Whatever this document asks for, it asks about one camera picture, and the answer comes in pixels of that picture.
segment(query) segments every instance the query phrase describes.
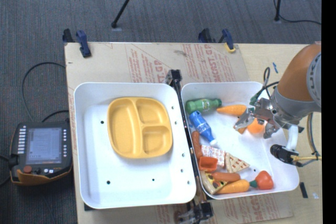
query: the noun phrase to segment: yellow divided plate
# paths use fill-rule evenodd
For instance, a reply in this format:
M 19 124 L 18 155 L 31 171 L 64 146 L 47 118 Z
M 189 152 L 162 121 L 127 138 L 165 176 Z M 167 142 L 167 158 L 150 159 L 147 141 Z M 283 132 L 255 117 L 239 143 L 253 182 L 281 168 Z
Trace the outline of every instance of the yellow divided plate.
M 157 157 L 173 144 L 168 112 L 153 98 L 114 99 L 107 111 L 107 128 L 111 146 L 126 158 Z

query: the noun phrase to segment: toy carrot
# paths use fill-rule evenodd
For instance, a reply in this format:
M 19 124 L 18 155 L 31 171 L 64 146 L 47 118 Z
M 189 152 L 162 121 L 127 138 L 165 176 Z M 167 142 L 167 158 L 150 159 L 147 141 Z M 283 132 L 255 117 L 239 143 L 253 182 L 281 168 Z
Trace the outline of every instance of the toy carrot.
M 261 171 L 255 178 L 255 180 L 249 183 L 251 187 L 258 189 L 273 189 L 274 182 L 271 175 L 266 171 Z
M 226 193 L 243 193 L 248 191 L 250 188 L 250 183 L 246 179 L 240 179 L 225 185 L 216 194 L 226 194 Z
M 240 116 L 245 112 L 246 106 L 244 104 L 232 104 L 232 105 L 220 106 L 219 108 L 216 108 L 216 110 L 221 114 Z

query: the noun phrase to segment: white tray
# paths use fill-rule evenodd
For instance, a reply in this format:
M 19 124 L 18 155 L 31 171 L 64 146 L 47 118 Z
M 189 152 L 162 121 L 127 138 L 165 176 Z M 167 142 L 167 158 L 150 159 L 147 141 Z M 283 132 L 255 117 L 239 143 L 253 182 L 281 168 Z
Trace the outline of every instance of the white tray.
M 250 107 L 250 99 L 261 89 L 258 82 L 220 82 L 220 83 L 189 83 L 181 90 L 183 104 L 188 100 L 201 98 L 220 98 L 222 106 L 230 104 L 245 104 Z M 268 98 L 264 91 L 260 97 Z M 185 112 L 190 134 L 195 130 L 189 120 L 189 114 Z M 241 170 L 242 179 L 252 181 L 261 170 L 266 170 L 273 178 L 274 188 L 259 190 L 250 187 L 244 193 L 211 195 L 203 187 L 203 190 L 213 199 L 228 199 L 242 196 L 259 195 L 266 193 L 278 193 L 297 188 L 299 174 L 296 166 L 285 164 L 276 159 L 270 153 L 270 147 L 274 144 L 286 146 L 287 140 L 282 129 L 272 134 L 271 138 L 264 139 L 263 134 L 252 135 L 246 130 L 243 134 L 237 132 L 233 126 L 238 118 L 231 115 L 220 114 L 217 111 L 202 113 L 212 129 L 213 137 L 218 141 L 218 147 L 233 156 L 245 160 L 250 164 L 249 168 Z M 201 144 L 209 145 L 208 141 L 200 136 Z
M 107 109 L 115 98 L 148 97 L 162 102 L 173 131 L 164 155 L 129 159 L 112 148 Z M 74 92 L 80 193 L 95 209 L 180 204 L 192 200 L 196 183 L 175 90 L 163 83 L 94 83 Z

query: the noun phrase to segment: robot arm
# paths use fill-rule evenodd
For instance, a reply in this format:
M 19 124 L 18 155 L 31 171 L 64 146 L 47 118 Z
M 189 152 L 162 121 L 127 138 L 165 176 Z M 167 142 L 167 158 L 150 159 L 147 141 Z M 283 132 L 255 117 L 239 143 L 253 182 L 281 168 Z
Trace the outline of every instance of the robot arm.
M 254 118 L 260 123 L 267 122 L 265 139 L 280 128 L 287 129 L 287 146 L 273 145 L 271 153 L 283 162 L 292 163 L 289 156 L 298 155 L 295 151 L 297 137 L 303 130 L 300 120 L 312 112 L 321 112 L 321 45 L 308 45 L 299 51 L 270 98 L 258 99 L 264 89 L 251 99 L 253 107 L 239 117 L 235 129 L 247 127 Z

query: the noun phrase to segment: orange carrot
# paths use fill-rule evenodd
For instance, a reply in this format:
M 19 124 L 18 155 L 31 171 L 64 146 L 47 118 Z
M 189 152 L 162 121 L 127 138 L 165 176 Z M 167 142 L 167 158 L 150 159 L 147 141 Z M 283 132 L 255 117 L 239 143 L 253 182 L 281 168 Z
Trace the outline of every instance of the orange carrot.
M 219 108 L 216 108 L 216 110 L 221 114 L 240 116 L 245 112 L 246 106 L 244 104 L 232 104 L 220 106 Z
M 238 173 L 213 172 L 211 174 L 217 181 L 234 182 L 240 180 L 240 174 Z
M 201 145 L 199 144 L 199 139 L 200 139 L 200 133 L 198 131 L 193 131 L 191 134 L 191 140 L 193 142 L 194 152 L 197 161 L 199 161 L 200 160 L 199 158 L 203 156 Z
M 223 188 L 217 191 L 216 194 L 243 193 L 245 191 L 248 191 L 249 188 L 250 188 L 249 181 L 245 179 L 240 179 L 225 185 Z

